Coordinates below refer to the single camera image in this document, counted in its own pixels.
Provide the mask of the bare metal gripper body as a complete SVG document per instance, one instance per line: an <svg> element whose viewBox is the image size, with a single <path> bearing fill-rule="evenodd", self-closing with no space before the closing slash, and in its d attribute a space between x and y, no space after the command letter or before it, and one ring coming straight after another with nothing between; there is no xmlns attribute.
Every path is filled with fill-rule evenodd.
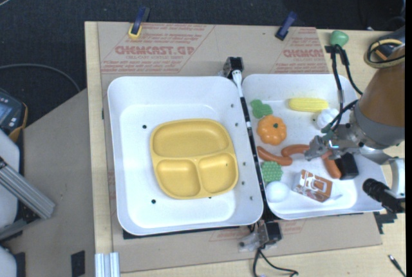
<svg viewBox="0 0 412 277"><path fill-rule="evenodd" d="M388 164L392 159L384 152L388 146L367 136L357 124L339 125L326 141L326 146L337 157L351 153L352 155L362 155L377 164Z"/></svg>

